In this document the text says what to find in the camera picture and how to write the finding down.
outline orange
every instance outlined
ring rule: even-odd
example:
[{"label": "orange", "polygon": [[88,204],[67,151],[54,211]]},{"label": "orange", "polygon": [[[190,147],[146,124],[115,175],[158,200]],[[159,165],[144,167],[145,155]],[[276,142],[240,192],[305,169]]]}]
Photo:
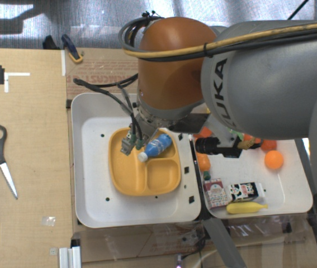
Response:
[{"label": "orange", "polygon": [[261,144],[260,148],[264,151],[269,151],[269,150],[275,150],[277,147],[276,141],[275,140],[263,140],[263,143]]},{"label": "orange", "polygon": [[264,162],[269,169],[279,169],[283,164],[283,156],[279,151],[271,150],[265,155]]},{"label": "orange", "polygon": [[[252,135],[244,134],[244,139],[243,139],[243,141],[250,140],[251,138],[253,138]],[[261,142],[261,139],[260,139],[260,138],[256,138],[256,139],[255,139],[255,144],[259,144],[260,142]]]},{"label": "orange", "polygon": [[196,152],[198,166],[201,172],[209,171],[210,161],[207,154],[201,154]]}]

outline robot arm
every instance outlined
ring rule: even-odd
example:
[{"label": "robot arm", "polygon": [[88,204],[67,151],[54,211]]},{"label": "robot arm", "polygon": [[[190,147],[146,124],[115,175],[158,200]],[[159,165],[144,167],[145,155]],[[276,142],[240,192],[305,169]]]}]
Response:
[{"label": "robot arm", "polygon": [[[273,140],[309,136],[317,99],[317,30],[308,35],[313,21],[243,22],[224,28],[183,17],[155,18],[145,24],[137,50],[143,56],[136,103],[142,145],[160,127],[197,133],[206,126],[217,137],[217,147],[237,146],[229,129]],[[284,39],[265,36],[255,44],[236,40],[291,26],[307,34],[280,31]],[[235,41],[232,50],[210,55],[209,43],[228,40]],[[180,49],[201,45],[206,46],[201,55],[178,56]],[[171,58],[146,59],[147,51],[163,56],[169,51]],[[202,106],[210,113],[193,113]],[[122,152],[128,155],[134,146],[123,140]]]}]

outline black cable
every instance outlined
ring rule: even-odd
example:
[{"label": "black cable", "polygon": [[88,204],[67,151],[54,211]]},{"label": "black cable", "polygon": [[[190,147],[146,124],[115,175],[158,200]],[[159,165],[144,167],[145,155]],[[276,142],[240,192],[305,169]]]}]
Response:
[{"label": "black cable", "polygon": [[106,88],[106,87],[116,87],[118,84],[120,84],[122,87],[126,87],[130,84],[132,84],[133,82],[135,82],[138,78],[138,74],[135,74],[133,76],[130,76],[129,78],[126,78],[120,82],[117,83],[107,83],[107,84],[93,84],[96,87],[99,88]]},{"label": "black cable", "polygon": [[[126,99],[126,103],[128,105],[128,107],[131,109],[131,111],[133,112],[133,107],[132,107],[132,104],[131,104],[131,101],[130,101],[130,98],[129,96],[127,95],[126,91],[124,90],[124,88],[122,87],[122,85],[118,84],[117,87],[122,91],[125,99]],[[134,122],[134,119],[132,119],[132,134],[136,134],[136,123]]]},{"label": "black cable", "polygon": [[137,26],[138,24],[140,24],[141,22],[145,22],[147,25],[149,22],[152,22],[154,20],[159,20],[159,19],[164,19],[164,17],[161,16],[145,16],[142,18],[138,18],[138,19],[134,19],[130,22],[128,22],[126,25],[124,25],[120,30],[119,30],[119,43],[121,44],[122,48],[130,50],[130,46],[129,43],[125,41],[125,39],[122,38],[122,36],[124,35],[125,31],[129,28],[131,29],[130,32],[128,32],[127,34],[125,33],[125,37],[128,38],[129,34],[132,32],[132,30],[134,29],[134,27],[132,26]]},{"label": "black cable", "polygon": [[193,54],[185,54],[185,55],[178,55],[178,56],[170,56],[170,57],[163,57],[163,58],[140,58],[146,61],[156,61],[156,62],[167,62],[167,61],[181,61],[181,60],[189,60],[189,59],[198,59],[204,58],[206,55],[217,55],[222,54],[229,51],[236,51],[236,50],[253,50],[259,47],[265,46],[276,46],[276,45],[283,45],[283,44],[291,44],[293,42],[302,42],[302,41],[310,41],[313,39],[317,39],[317,31],[311,32],[308,35],[296,35],[293,33],[285,34],[284,37],[269,37],[262,38],[261,40],[252,40],[252,41],[244,41],[237,44],[227,45],[223,47],[217,47],[212,50],[206,50],[206,52],[195,52]]},{"label": "black cable", "polygon": [[199,250],[199,258],[201,260],[201,268],[203,268],[203,259],[202,259],[202,251]]},{"label": "black cable", "polygon": [[287,18],[288,20],[291,20],[297,13],[299,10],[301,10],[303,8],[303,6],[308,2],[309,0],[304,0],[302,2],[302,4],[300,4],[300,6],[298,6],[298,8],[290,15],[289,18]]},{"label": "black cable", "polygon": [[197,249],[194,250],[193,252],[189,253],[189,254],[186,254],[186,255],[182,256],[182,260],[185,259],[188,256],[191,256],[191,255],[195,254],[195,253],[200,253],[203,250],[203,248],[205,247],[206,238],[207,238],[207,236],[204,236],[202,239],[200,239],[197,242],[197,244],[196,244]]},{"label": "black cable", "polygon": [[132,31],[131,35],[130,35],[130,40],[129,40],[129,45],[134,47],[135,46],[135,39],[137,36],[137,33],[140,29],[142,29],[143,27],[147,26],[147,22],[141,22],[139,23]]},{"label": "black cable", "polygon": [[130,34],[132,33],[132,30],[133,30],[136,26],[137,26],[137,25],[134,24],[134,25],[131,25],[131,26],[127,29],[127,31],[125,32],[124,41],[130,41],[130,38],[131,38]]},{"label": "black cable", "polygon": [[84,80],[82,79],[77,79],[77,78],[74,78],[73,79],[74,83],[76,85],[80,85],[82,87],[86,87],[87,89],[90,89],[91,91],[93,92],[99,92],[99,93],[102,93],[102,94],[105,94],[109,97],[111,97],[112,99],[114,99],[127,113],[130,112],[130,117],[131,117],[131,120],[132,120],[132,123],[136,125],[136,128],[137,128],[137,131],[138,131],[138,135],[139,135],[139,139],[142,140],[142,130],[140,128],[140,125],[138,124],[138,121],[136,120],[134,114],[133,114],[133,111],[130,110],[130,108],[128,108],[122,101],[120,101],[116,96],[114,96],[112,93],[108,92],[107,90],[104,90],[104,89],[101,89],[100,87],[94,85],[94,84],[91,84],[91,83],[87,83],[85,82]]}]

